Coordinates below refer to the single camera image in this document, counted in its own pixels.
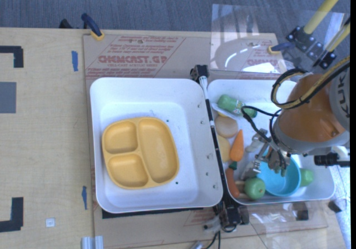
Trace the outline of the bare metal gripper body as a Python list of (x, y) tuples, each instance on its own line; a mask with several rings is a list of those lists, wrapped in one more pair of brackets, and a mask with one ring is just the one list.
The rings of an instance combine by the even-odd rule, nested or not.
[(266, 161), (269, 169), (273, 170), (276, 174), (286, 175), (288, 166), (290, 165), (290, 153), (269, 147)]

